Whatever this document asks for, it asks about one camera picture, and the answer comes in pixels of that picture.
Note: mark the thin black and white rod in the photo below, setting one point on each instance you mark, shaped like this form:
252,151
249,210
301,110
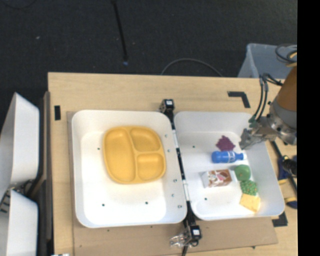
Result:
180,160

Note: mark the yellow divided plate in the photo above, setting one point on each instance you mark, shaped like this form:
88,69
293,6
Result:
120,155

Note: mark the green apple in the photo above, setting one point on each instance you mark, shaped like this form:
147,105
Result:
242,172

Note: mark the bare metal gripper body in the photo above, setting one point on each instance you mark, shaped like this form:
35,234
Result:
270,131

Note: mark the green peas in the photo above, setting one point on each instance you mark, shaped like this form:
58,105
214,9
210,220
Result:
248,187

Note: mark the purple grapes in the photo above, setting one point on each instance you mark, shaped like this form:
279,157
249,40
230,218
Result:
225,143

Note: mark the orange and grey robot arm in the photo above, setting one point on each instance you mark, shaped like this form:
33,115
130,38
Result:
287,95

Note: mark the brown and white carton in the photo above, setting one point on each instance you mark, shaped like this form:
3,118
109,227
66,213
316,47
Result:
217,178

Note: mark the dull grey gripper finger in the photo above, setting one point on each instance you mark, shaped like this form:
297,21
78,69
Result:
248,145
245,134

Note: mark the yellow cheese slice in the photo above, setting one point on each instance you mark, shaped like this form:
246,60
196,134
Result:
250,202

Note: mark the pale grey plastic bin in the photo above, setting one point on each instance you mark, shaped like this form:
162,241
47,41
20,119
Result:
260,60

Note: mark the white plastic tray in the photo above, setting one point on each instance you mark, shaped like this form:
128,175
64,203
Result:
125,205
200,140

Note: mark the blue bottle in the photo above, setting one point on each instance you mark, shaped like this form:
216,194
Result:
223,156

